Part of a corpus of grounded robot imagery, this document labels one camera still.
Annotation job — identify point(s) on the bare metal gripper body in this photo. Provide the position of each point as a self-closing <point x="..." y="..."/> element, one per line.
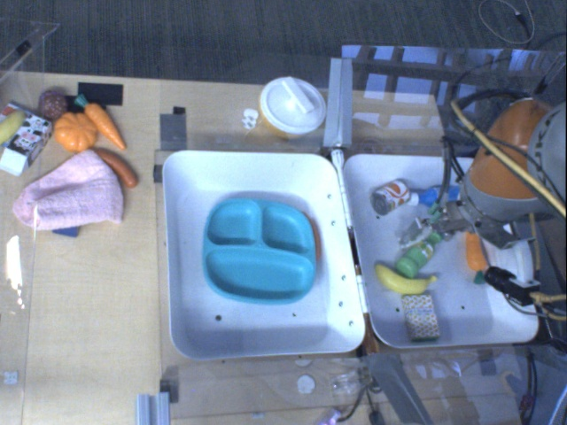
<point x="463" y="224"/>

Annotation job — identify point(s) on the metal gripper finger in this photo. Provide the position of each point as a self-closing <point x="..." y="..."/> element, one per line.
<point x="412" y="237"/>
<point x="426" y="223"/>

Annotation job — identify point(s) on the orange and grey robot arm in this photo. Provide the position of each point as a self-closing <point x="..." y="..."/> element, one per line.
<point x="505" y="162"/>

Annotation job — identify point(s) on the green bottle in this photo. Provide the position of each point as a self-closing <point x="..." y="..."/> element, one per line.
<point x="414" y="259"/>

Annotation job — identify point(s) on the blue and white bottle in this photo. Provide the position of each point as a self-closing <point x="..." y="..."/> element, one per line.
<point x="427" y="196"/>

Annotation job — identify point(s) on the orange carrot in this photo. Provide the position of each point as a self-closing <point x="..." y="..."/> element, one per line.
<point x="474" y="252"/>
<point x="106" y="124"/>

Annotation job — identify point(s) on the orange and white can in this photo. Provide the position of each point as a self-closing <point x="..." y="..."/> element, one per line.
<point x="390" y="196"/>

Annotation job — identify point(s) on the yellow patterned carton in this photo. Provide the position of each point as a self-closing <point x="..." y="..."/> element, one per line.
<point x="421" y="319"/>

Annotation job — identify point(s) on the white plastic tray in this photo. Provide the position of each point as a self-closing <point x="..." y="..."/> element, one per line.
<point x="469" y="321"/>
<point x="248" y="330"/>

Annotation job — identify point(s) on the blue divided plate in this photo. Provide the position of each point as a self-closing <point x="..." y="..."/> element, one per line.
<point x="259" y="268"/>

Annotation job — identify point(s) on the clear plastic bottle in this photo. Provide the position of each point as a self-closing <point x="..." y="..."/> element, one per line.
<point x="347" y="381"/>

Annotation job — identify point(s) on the white lidded yellow bowl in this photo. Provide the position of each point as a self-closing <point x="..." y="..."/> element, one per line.
<point x="292" y="104"/>

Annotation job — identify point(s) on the white round disc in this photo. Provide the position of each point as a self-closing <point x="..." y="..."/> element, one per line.
<point x="306" y="384"/>

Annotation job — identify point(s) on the small white plastic piece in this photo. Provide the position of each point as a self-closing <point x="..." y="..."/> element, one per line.
<point x="250" y="118"/>

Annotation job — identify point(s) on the pale wood board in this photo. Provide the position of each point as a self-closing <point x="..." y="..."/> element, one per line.
<point x="266" y="388"/>

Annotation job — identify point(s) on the brown sausage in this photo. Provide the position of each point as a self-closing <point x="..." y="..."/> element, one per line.
<point x="119" y="168"/>

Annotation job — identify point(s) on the pink knitted hat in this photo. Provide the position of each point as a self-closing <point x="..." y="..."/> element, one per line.
<point x="73" y="193"/>

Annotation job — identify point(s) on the dark blue flat block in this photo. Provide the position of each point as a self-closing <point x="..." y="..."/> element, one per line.
<point x="66" y="232"/>

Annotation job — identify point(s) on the orange pumpkin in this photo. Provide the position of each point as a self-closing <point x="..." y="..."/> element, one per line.
<point x="75" y="132"/>

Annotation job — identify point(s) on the dark red ball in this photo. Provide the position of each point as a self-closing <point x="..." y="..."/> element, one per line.
<point x="52" y="103"/>

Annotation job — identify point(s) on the cow print carton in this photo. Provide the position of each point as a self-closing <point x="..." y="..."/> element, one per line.
<point x="26" y="146"/>

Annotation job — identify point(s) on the yellow green banana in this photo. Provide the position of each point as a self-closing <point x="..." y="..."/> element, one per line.
<point x="10" y="126"/>

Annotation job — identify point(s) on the black cylinder on white bracket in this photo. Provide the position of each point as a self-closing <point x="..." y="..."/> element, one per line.
<point x="516" y="283"/>

